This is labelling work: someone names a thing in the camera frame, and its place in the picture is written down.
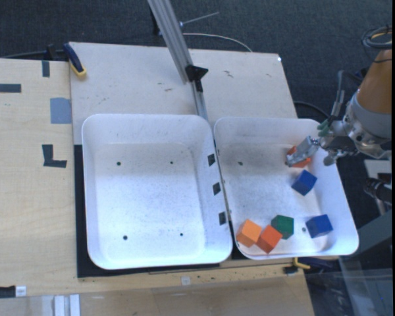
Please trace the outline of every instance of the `toy block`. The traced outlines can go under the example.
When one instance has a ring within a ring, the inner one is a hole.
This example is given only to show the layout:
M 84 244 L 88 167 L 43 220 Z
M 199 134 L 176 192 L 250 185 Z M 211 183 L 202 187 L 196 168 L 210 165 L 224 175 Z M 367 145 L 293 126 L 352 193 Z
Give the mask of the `toy block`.
M 268 225 L 261 233 L 256 245 L 265 253 L 269 253 L 275 248 L 281 238 L 282 234 L 271 225 Z
M 297 148 L 295 146 L 293 146 L 291 149 L 288 150 L 287 155 L 292 155 L 294 152 L 297 151 Z M 299 168 L 303 168 L 305 167 L 307 164 L 309 164 L 311 162 L 311 158 L 307 157 L 306 159 L 304 159 L 303 161 L 299 161 L 298 163 L 295 163 L 294 165 L 292 165 L 291 167 L 299 167 Z
M 284 215 L 277 215 L 272 219 L 271 226 L 282 234 L 282 238 L 284 240 L 294 234 L 293 218 L 285 217 Z
M 249 219 L 246 219 L 237 231 L 236 240 L 246 247 L 252 247 L 256 243 L 257 239 L 259 239 L 261 231 L 261 226 Z
M 291 187 L 301 195 L 305 196 L 314 187 L 316 180 L 317 178 L 313 176 L 309 171 L 303 170 L 295 179 Z
M 312 238 L 324 236 L 333 230 L 328 215 L 318 215 L 308 220 L 305 224 Z

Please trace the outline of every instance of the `green cube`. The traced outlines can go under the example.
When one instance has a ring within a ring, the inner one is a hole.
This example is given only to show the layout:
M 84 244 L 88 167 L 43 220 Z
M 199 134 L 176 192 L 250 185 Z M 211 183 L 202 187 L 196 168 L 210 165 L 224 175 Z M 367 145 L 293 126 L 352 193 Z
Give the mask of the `green cube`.
M 285 217 L 284 215 L 277 215 L 272 221 L 271 225 L 282 234 L 283 239 L 288 239 L 294 234 L 294 219 Z

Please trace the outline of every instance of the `dark floor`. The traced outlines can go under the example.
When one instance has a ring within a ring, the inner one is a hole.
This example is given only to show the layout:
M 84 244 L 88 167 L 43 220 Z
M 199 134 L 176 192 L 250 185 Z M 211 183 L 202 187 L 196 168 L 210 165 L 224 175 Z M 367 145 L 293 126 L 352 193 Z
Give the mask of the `dark floor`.
M 359 72 L 377 52 L 361 44 L 371 29 L 392 25 L 392 0 L 171 0 L 179 20 L 215 16 L 185 24 L 187 33 L 234 38 L 251 50 L 278 53 L 300 118 L 319 122 L 336 97 L 337 73 Z M 0 0 L 0 57 L 61 50 L 68 41 L 165 45 L 152 34 L 146 0 Z M 186 36 L 189 48 L 247 50 L 220 38 Z M 27 58 L 41 59 L 28 55 Z M 355 91 L 345 86 L 347 97 Z M 376 201 L 363 191 L 366 157 L 339 161 L 348 203 L 358 228 L 377 218 Z M 362 259 L 366 269 L 392 268 L 389 249 Z

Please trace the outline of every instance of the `blue and yellow clamp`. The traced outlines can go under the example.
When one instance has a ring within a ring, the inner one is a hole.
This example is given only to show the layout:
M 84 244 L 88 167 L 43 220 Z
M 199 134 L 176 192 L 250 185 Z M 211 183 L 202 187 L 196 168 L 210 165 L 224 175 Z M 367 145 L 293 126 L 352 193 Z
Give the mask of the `blue and yellow clamp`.
M 86 75 L 86 69 L 80 62 L 80 59 L 77 56 L 77 54 L 74 52 L 72 46 L 70 46 L 68 43 L 64 43 L 63 51 L 66 53 L 69 59 L 70 67 L 73 70 L 73 72 L 79 77 L 84 77 Z

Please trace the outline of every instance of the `light wood surface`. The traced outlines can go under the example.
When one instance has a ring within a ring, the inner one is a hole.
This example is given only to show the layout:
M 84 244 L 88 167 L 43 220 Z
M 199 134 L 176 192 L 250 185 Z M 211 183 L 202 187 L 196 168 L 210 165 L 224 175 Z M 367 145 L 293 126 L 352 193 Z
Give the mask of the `light wood surface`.
M 283 277 L 280 261 L 227 260 L 218 269 L 77 278 L 74 157 L 71 124 L 51 124 L 50 99 L 70 99 L 70 69 L 50 62 L 0 59 L 0 84 L 21 84 L 21 93 L 0 93 L 0 286 L 26 286 L 28 296 L 110 292 Z M 43 166 L 42 144 L 66 168 Z M 302 303 L 310 304 L 302 276 Z

